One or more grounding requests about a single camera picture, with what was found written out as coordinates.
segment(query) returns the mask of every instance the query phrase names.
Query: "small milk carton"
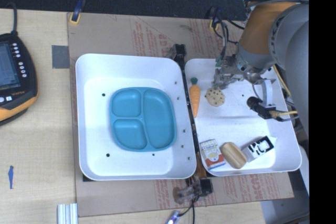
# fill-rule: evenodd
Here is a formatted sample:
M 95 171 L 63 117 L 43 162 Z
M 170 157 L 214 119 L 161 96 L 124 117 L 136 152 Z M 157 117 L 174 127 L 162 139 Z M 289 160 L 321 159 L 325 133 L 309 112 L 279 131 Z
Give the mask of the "small milk carton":
M 208 169 L 213 169 L 226 164 L 224 156 L 219 150 L 215 139 L 200 143 L 200 150 Z
M 263 156 L 264 154 L 272 150 L 274 148 L 275 141 L 275 137 L 264 136 L 254 141 L 246 148 L 243 148 L 242 152 L 246 155 L 247 162 L 252 162 L 256 158 L 259 158 L 260 156 Z

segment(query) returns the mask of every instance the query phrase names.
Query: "white tray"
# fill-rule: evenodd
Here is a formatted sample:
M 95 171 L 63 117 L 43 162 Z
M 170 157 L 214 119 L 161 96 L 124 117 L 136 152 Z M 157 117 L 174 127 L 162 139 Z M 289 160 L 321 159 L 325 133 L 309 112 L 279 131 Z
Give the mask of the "white tray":
M 215 59 L 192 59 L 185 66 L 188 87 L 191 86 L 190 79 L 196 77 L 197 85 L 201 88 L 201 100 L 195 118 L 199 143 L 215 139 L 219 147 L 226 142 L 233 142 L 242 149 L 266 135 L 276 137 L 277 140 L 275 149 L 247 163 L 241 169 L 235 169 L 226 163 L 224 166 L 208 169 L 208 172 L 214 176 L 230 176 L 298 169 L 301 165 L 301 153 L 291 121 L 264 120 L 251 110 L 246 104 L 249 97 L 255 96 L 251 83 L 246 80 L 232 83 L 222 91 L 225 95 L 225 103 L 222 106 L 214 107 L 208 104 L 204 95 L 207 89 L 212 87 L 215 69 Z M 277 110 L 287 111 L 275 72 L 267 71 L 263 77 L 276 79 L 272 84 L 273 103 Z
M 79 159 L 93 180 L 188 178 L 196 157 L 181 69 L 167 58 L 86 54 L 76 62 Z M 127 87 L 151 87 L 171 99 L 176 141 L 161 151 L 122 149 L 111 134 L 109 102 Z

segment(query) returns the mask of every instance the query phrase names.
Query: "metal bracket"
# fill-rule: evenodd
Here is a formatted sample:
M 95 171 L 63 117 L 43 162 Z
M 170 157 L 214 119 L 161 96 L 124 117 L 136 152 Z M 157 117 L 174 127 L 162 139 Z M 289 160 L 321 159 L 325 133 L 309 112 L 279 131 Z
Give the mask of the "metal bracket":
M 57 206 L 57 224 L 77 224 L 77 204 Z
M 206 170 L 203 167 L 202 164 L 202 157 L 200 154 L 200 149 L 199 149 L 199 144 L 198 144 L 198 136 L 197 136 L 197 131 L 196 131 L 196 125 L 195 125 L 195 120 L 191 108 L 191 102 L 190 102 L 190 97 L 189 97 L 189 91 L 188 91 L 188 84 L 186 80 L 186 75 L 185 75 L 185 61 L 184 57 L 186 56 L 186 49 L 184 44 L 174 44 L 174 46 L 170 49 L 170 53 L 167 56 L 167 58 L 170 58 L 174 60 L 175 62 L 178 63 L 181 72 L 182 72 L 182 79 L 183 79 L 183 85 L 184 85 L 184 92 L 185 92 L 185 97 L 187 100 L 187 107 L 188 107 L 188 112 L 189 112 L 189 118 L 190 118 L 190 123 L 192 127 L 192 132 L 193 132 L 193 140 L 194 140 L 194 147 L 195 147 L 195 153 L 196 153 L 196 160 L 197 160 L 197 168 L 196 168 L 196 173 L 199 179 L 203 180 L 203 182 L 209 181 L 211 185 L 210 179 L 207 179 L 206 175 Z
M 261 85 L 262 88 L 262 105 L 264 108 L 270 108 L 275 106 L 273 104 L 273 87 L 272 84 L 275 79 L 261 79 L 257 80 L 255 85 Z

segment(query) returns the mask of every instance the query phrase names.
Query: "toy carrot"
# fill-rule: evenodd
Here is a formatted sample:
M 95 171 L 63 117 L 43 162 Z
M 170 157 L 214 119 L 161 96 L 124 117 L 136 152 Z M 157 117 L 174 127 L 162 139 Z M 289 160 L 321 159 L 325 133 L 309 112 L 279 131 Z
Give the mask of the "toy carrot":
M 189 88 L 189 95 L 190 95 L 190 101 L 191 106 L 193 109 L 194 118 L 197 116 L 198 112 L 198 106 L 200 104 L 200 98 L 201 98 L 201 89 L 197 84 L 198 79 L 197 78 L 191 78 L 191 87 Z

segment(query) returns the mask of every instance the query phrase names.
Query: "blue divided plate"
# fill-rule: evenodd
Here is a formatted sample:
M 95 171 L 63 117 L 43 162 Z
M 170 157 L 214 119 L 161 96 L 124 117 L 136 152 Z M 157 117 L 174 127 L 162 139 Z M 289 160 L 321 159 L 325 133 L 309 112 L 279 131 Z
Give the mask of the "blue divided plate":
M 110 101 L 112 135 L 130 151 L 159 151 L 176 140 L 173 104 L 166 93 L 148 87 L 124 88 Z

